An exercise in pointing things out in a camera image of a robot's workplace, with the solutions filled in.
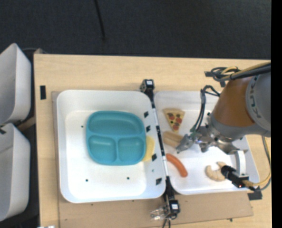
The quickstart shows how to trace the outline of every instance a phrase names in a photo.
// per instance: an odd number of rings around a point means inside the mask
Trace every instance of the yellow object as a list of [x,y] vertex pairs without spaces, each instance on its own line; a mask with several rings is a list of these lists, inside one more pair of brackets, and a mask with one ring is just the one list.
[[151,159],[155,151],[155,141],[152,137],[146,136],[146,152],[142,161],[148,161]]

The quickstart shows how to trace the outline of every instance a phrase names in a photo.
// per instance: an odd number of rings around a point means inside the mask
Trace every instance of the blue plate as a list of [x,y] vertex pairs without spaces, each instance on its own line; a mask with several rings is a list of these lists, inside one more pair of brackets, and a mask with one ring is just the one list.
[[95,112],[88,118],[86,136],[89,155],[100,164],[137,164],[146,152],[143,122],[132,113]]

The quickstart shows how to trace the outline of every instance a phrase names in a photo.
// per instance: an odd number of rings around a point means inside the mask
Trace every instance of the sausage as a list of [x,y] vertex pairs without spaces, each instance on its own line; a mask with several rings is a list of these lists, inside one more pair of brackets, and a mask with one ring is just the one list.
[[187,174],[188,174],[187,170],[185,166],[182,164],[182,162],[180,162],[180,160],[177,157],[173,156],[172,154],[167,153],[166,159],[178,169],[181,177],[187,177]]

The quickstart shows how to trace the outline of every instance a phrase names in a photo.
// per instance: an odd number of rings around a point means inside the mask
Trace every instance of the wooden table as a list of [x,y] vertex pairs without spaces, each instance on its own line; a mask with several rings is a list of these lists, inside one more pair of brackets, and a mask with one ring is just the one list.
[[[39,171],[41,226],[70,227],[161,227],[149,212],[161,199],[71,204],[59,194],[54,144],[52,92],[66,89],[136,90],[143,79],[153,79],[155,91],[199,91],[204,85],[220,84],[204,71],[213,67],[240,69],[262,60],[34,55],[35,107]],[[260,136],[247,137],[261,179],[269,173]],[[177,195],[182,212],[172,222],[176,228],[272,227],[271,185],[262,200],[248,200],[246,191]]]

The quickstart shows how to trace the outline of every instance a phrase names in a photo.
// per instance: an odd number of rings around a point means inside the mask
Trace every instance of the black fabric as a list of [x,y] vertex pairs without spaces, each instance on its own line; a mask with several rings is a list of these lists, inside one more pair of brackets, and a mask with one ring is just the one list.
[[0,0],[0,52],[270,58],[272,0]]

